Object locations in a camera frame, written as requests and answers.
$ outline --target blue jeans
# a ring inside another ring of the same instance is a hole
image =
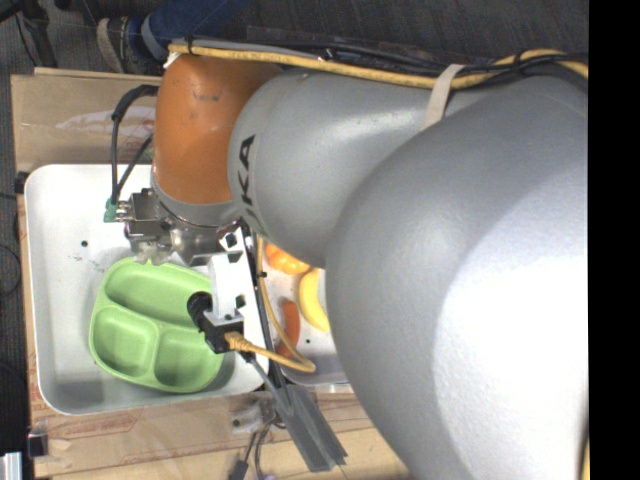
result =
[[[165,0],[142,23],[142,39],[153,56],[166,59],[167,45],[188,35],[215,37],[254,0]]]

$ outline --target gray carpet floor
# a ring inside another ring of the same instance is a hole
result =
[[[162,0],[99,0],[107,16],[144,15]],[[98,52],[95,30],[78,10],[57,9],[41,0],[50,18],[49,36],[64,69],[108,71]],[[260,0],[221,34],[246,37],[251,27],[307,32],[368,41],[413,45],[431,52],[496,58],[523,49],[589,49],[589,0]],[[14,148],[10,75],[29,74],[35,56],[16,19],[0,23],[0,291],[17,281]],[[0,455],[23,450],[25,348],[20,289],[0,295]]]

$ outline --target sneaker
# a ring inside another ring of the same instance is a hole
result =
[[[136,48],[134,41],[139,32],[133,31],[133,20],[129,17],[100,20],[97,35],[102,57],[116,73],[162,76],[162,63]]]

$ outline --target person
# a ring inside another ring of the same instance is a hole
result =
[[[176,38],[215,37],[254,0],[164,0],[147,16],[104,18],[97,40],[107,65],[118,73],[161,75],[167,46]]]

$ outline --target green divided tray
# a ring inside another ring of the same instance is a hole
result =
[[[165,263],[120,260],[93,309],[89,348],[106,372],[161,391],[193,393],[220,371],[223,354],[205,343],[187,312],[189,297],[211,292],[207,276]]]

